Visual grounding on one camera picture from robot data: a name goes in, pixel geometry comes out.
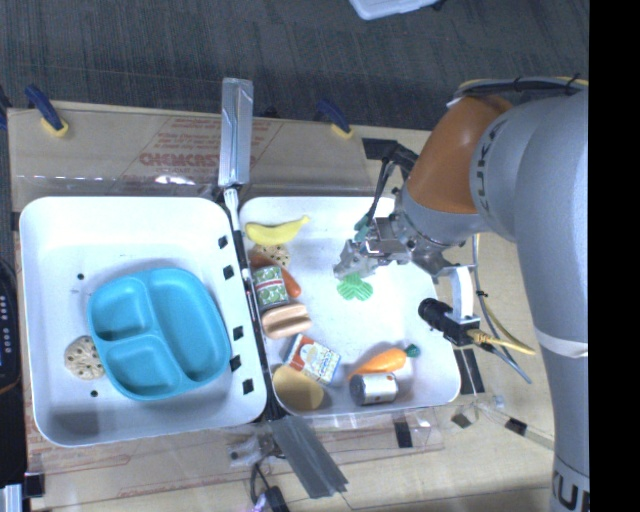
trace carrot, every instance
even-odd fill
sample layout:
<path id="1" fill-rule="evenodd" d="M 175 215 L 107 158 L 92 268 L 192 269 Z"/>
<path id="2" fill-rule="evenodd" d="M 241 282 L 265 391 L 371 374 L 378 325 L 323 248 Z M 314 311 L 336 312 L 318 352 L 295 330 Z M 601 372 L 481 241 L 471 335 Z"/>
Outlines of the carrot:
<path id="1" fill-rule="evenodd" d="M 251 256 L 249 257 L 249 263 L 253 268 L 261 268 L 261 267 L 268 267 L 270 265 L 278 265 L 277 262 L 273 261 L 268 256 L 265 256 L 264 254 L 260 254 L 257 252 L 254 252 L 251 254 Z M 296 297 L 299 297 L 300 294 L 302 293 L 302 288 L 298 284 L 298 281 L 296 281 L 293 278 L 291 273 L 286 268 L 284 268 L 282 265 L 278 265 L 278 266 L 282 271 L 282 279 L 284 280 L 284 287 L 286 288 L 287 294 L 289 295 L 289 297 L 293 297 L 294 299 Z"/>
<path id="2" fill-rule="evenodd" d="M 385 373 L 399 370 L 407 362 L 407 357 L 417 357 L 420 349 L 411 344 L 406 349 L 393 347 L 372 357 L 357 370 L 351 372 L 347 379 L 361 373 Z"/>

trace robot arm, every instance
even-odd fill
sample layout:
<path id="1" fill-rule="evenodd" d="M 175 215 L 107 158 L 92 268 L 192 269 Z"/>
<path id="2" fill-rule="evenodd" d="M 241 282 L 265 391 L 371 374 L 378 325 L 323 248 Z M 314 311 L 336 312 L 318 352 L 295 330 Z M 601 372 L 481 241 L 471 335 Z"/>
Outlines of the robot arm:
<path id="1" fill-rule="evenodd" d="M 540 84 L 561 94 L 512 106 L 485 94 L 500 83 L 471 83 L 427 140 L 393 214 L 363 218 L 334 274 L 366 277 L 396 261 L 456 276 L 448 248 L 486 231 L 514 242 L 554 409 L 551 509 L 589 510 L 588 90 L 518 81 Z"/>

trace table surface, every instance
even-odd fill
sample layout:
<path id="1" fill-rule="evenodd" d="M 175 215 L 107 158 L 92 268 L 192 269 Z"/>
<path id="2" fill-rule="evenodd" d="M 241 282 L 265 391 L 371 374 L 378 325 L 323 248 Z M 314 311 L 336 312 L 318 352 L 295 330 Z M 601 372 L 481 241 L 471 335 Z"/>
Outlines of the table surface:
<path id="1" fill-rule="evenodd" d="M 164 148 L 159 148 L 163 153 L 175 149 L 176 141 L 158 140 L 161 132 L 155 128 L 144 134 L 146 145 L 141 147 L 136 144 L 140 139 L 131 140 L 134 126 L 121 139 L 115 137 L 108 152 L 97 155 L 95 147 L 86 145 L 87 137 L 96 136 L 91 132 L 95 119 L 109 118 L 100 128 L 103 132 L 99 136 L 105 137 L 124 120 L 133 118 L 140 123 L 143 118 L 155 119 L 154 116 L 164 116 L 163 122 L 176 119 L 215 122 L 219 118 L 212 114 L 62 102 L 54 102 L 54 105 L 71 121 L 72 127 L 78 127 L 70 140 L 47 139 L 38 127 L 33 111 L 13 111 L 9 115 L 15 211 L 19 212 L 28 202 L 42 195 L 79 193 L 77 188 L 71 192 L 64 187 L 55 188 L 60 185 L 54 178 L 60 179 L 61 158 L 64 158 L 67 179 L 78 178 L 79 174 L 74 175 L 74 172 L 82 173 L 85 180 L 91 173 L 94 173 L 92 178 L 104 177 L 105 173 L 119 177 L 128 173 L 135 177 L 128 183 L 134 187 L 132 193 L 135 194 L 136 186 L 148 183 L 143 179 L 148 169 L 132 165 L 134 161 L 140 163 L 141 151 L 149 153 L 151 143 L 164 144 Z M 197 125 L 194 123 L 186 130 L 183 140 L 186 137 L 190 139 L 188 143 L 197 141 L 201 136 L 199 129 L 194 128 Z M 354 126 L 353 136 L 344 139 L 323 123 L 271 119 L 255 120 L 254 126 L 258 129 L 254 130 L 252 176 L 258 178 L 251 190 L 253 195 L 301 192 L 331 195 L 328 191 L 341 195 L 371 195 L 379 162 L 364 158 L 362 138 L 394 139 L 419 153 L 429 136 L 426 131 Z M 200 171 L 206 172 L 206 165 L 202 167 Z M 294 175 L 302 176 L 303 186 L 289 179 Z M 469 246 L 448 251 L 448 259 L 471 263 Z M 19 243 L 16 251 L 19 263 Z M 494 313 L 513 335 L 537 348 L 515 246 L 497 235 L 483 234 L 479 262 L 483 289 L 489 294 Z M 437 283 L 436 290 L 441 300 L 450 300 L 451 291 L 446 281 Z M 23 355 L 26 356 L 24 324 L 21 328 Z M 532 380 L 532 384 L 527 384 L 497 357 L 481 350 L 474 353 L 485 391 L 460 395 L 445 406 L 407 411 L 405 419 L 413 435 L 412 448 L 398 447 L 393 423 L 387 421 L 388 418 L 382 418 L 374 425 L 362 424 L 360 428 L 314 425 L 349 481 L 347 492 L 312 500 L 288 463 L 275 458 L 268 459 L 263 465 L 269 484 L 281 488 L 292 511 L 548 510 L 553 413 L 542 358 L 539 352 L 535 356 L 516 355 Z M 46 441 L 33 421 L 27 357 L 23 357 L 23 375 L 29 471 L 46 475 L 46 493 L 32 499 L 33 510 L 251 510 L 250 468 L 233 465 L 228 457 L 230 443 L 239 439 L 234 436 L 243 432 L 203 431 L 107 446 L 60 448 Z M 452 420 L 460 414 L 468 419 L 466 428 Z M 512 418 L 527 424 L 526 435 L 505 428 Z"/>

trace toy banana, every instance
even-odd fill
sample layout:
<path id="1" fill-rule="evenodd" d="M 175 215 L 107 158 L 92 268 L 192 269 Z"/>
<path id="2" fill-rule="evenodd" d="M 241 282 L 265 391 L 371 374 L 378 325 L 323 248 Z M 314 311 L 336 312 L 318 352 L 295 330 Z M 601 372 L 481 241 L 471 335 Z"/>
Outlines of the toy banana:
<path id="1" fill-rule="evenodd" d="M 293 240 L 300 228 L 311 219 L 303 215 L 298 220 L 292 220 L 277 226 L 265 226 L 256 222 L 248 222 L 244 232 L 249 240 L 259 245 L 278 245 Z"/>

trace blue plate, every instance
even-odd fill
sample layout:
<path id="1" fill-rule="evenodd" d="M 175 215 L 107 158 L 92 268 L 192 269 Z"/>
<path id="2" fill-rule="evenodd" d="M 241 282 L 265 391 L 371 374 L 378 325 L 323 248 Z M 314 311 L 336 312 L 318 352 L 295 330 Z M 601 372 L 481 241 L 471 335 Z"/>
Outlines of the blue plate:
<path id="1" fill-rule="evenodd" d="M 231 345 L 220 312 L 186 270 L 145 270 L 110 281 L 89 299 L 87 316 L 105 372 L 135 400 L 179 395 L 228 368 Z"/>

